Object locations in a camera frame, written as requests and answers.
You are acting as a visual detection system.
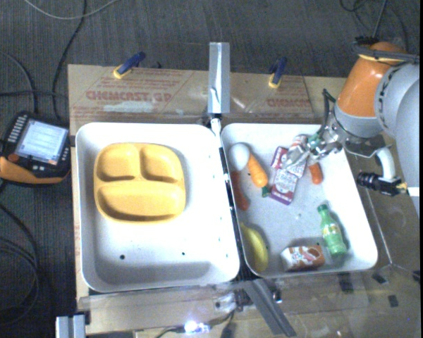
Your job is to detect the yellow banana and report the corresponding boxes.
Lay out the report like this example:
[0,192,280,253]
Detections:
[240,221,270,274]

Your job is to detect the red sausage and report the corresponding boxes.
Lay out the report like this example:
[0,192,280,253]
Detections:
[230,170,250,212]

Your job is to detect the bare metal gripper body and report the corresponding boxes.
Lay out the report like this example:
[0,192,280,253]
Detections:
[312,124,347,160]

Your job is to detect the red and white packet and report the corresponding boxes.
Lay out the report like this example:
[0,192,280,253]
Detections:
[283,134,309,180]

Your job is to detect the white plastic tray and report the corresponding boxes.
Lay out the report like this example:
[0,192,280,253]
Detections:
[220,123,379,280]
[75,121,241,294]

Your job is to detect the brown cardboard board red print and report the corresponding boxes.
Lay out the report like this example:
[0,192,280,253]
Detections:
[67,63,392,304]

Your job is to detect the small orange sausage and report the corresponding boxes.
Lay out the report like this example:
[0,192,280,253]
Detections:
[309,162,324,185]

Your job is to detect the black cylinder on white bracket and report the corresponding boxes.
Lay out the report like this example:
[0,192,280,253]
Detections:
[355,146,408,197]

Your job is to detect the orange carrot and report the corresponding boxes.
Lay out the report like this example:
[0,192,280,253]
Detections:
[247,153,271,199]

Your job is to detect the white egg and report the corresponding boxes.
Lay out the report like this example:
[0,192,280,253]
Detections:
[228,142,252,172]

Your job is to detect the large purple and white packet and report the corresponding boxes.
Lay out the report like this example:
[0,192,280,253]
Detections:
[269,169,299,206]

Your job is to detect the small purple and white packet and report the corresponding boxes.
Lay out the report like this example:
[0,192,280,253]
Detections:
[270,146,290,170]

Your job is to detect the green bottle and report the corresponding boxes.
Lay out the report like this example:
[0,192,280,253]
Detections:
[316,204,348,257]

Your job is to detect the yellow divided plate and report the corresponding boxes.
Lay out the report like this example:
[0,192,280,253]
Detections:
[92,142,188,223]

